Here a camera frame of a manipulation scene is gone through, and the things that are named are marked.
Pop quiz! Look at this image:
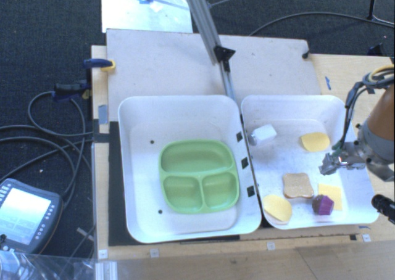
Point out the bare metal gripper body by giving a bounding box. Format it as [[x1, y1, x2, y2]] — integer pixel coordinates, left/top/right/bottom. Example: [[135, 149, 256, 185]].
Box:
[[338, 142, 368, 171]]

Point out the yellow round cheese slice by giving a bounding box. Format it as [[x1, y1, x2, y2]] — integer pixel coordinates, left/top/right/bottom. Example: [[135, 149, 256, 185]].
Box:
[[299, 131, 331, 153], [262, 194, 293, 222]]

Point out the yellow square cheese slice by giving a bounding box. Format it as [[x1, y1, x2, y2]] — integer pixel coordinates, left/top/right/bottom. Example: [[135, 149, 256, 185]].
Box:
[[317, 183, 344, 212]]

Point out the brown toast slice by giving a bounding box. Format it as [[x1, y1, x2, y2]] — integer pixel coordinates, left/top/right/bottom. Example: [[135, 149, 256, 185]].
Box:
[[282, 172, 315, 200]]

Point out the white plastic tray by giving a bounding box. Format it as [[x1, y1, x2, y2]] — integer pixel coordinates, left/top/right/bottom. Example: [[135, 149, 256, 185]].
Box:
[[240, 94, 381, 231], [117, 94, 263, 244]]

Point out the purple onion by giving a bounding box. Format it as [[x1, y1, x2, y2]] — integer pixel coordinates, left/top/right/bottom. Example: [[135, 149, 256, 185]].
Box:
[[311, 194, 335, 216]]

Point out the small white bottle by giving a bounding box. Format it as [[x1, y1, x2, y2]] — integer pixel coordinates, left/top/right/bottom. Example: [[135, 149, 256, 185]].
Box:
[[248, 123, 278, 147]]

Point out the green divided plate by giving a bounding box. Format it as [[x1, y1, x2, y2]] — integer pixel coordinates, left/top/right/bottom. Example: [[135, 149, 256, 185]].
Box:
[[158, 139, 241, 215]]

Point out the black cylinder on white bracket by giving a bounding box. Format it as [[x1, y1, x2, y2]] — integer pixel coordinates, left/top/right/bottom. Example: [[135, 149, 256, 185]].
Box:
[[367, 161, 395, 224]]

